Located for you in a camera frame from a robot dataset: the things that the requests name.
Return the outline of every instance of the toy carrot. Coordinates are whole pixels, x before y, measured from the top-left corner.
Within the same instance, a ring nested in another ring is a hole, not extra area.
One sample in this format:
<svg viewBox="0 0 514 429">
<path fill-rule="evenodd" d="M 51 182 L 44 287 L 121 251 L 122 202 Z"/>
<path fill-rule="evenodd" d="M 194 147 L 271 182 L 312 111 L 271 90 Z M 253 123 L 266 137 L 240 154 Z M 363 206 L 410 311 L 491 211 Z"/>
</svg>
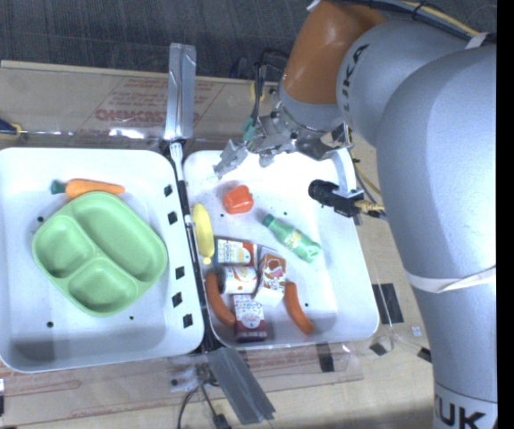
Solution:
<svg viewBox="0 0 514 429">
<path fill-rule="evenodd" d="M 69 198 L 76 198 L 87 192 L 93 192 L 100 190 L 102 192 L 109 192 L 110 194 L 122 194 L 125 192 L 125 188 L 118 184 L 111 184 L 102 181 L 82 180 L 75 179 L 68 181 L 67 183 L 61 183 L 60 181 L 54 181 L 50 186 L 52 194 L 63 194 L 65 193 Z"/>
</svg>

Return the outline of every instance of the red pepper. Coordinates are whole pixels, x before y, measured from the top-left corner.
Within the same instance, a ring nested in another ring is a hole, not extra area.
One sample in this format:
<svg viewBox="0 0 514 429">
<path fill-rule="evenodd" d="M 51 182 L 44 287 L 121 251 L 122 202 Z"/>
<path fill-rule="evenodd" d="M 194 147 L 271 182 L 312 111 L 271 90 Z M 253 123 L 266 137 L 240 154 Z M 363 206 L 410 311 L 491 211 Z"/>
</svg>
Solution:
<svg viewBox="0 0 514 429">
<path fill-rule="evenodd" d="M 223 197 L 223 206 L 229 215 L 247 213 L 253 207 L 253 196 L 244 184 L 227 192 Z"/>
</svg>

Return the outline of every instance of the dark floor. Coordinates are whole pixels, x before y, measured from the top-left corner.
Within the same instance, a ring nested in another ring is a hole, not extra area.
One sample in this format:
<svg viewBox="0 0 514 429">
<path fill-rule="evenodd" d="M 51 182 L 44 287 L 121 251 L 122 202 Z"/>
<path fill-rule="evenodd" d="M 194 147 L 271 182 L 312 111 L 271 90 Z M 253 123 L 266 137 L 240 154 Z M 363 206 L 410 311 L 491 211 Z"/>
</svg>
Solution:
<svg viewBox="0 0 514 429">
<path fill-rule="evenodd" d="M 167 47 L 180 42 L 196 47 L 198 75 L 229 77 L 241 57 L 289 53 L 310 1 L 0 0 L 0 61 L 166 72 Z M 497 0 L 409 1 L 497 31 Z"/>
</svg>

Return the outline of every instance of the toy sausage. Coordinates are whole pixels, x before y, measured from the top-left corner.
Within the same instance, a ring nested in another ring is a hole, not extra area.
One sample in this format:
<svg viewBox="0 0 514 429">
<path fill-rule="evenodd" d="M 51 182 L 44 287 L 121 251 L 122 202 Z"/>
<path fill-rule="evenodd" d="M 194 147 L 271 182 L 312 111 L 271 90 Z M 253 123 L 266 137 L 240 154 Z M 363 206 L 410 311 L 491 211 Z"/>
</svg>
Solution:
<svg viewBox="0 0 514 429">
<path fill-rule="evenodd" d="M 298 328 L 306 335 L 310 335 L 314 331 L 314 325 L 302 311 L 295 282 L 286 282 L 284 286 L 284 305 Z"/>
<path fill-rule="evenodd" d="M 205 291 L 209 306 L 215 313 L 215 316 L 221 323 L 229 327 L 233 327 L 237 322 L 235 315 L 224 304 L 219 292 L 219 281 L 215 272 L 209 272 L 205 277 Z"/>
</svg>

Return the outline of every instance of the sausage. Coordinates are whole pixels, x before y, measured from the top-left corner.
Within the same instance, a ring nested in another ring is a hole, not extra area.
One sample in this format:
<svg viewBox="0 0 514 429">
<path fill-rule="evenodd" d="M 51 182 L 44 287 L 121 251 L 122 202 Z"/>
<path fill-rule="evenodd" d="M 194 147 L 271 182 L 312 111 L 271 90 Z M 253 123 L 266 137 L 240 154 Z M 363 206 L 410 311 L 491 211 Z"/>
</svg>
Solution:
<svg viewBox="0 0 514 429">
<path fill-rule="evenodd" d="M 219 292 L 219 283 L 215 272 L 209 272 L 205 277 L 205 291 L 209 306 L 215 313 L 215 316 L 221 323 L 229 327 L 233 327 L 237 321 L 235 315 L 224 304 Z"/>
<path fill-rule="evenodd" d="M 294 321 L 299 329 L 306 335 L 310 335 L 314 331 L 314 325 L 302 311 L 295 282 L 286 282 L 284 286 L 284 305 L 292 321 Z"/>
</svg>

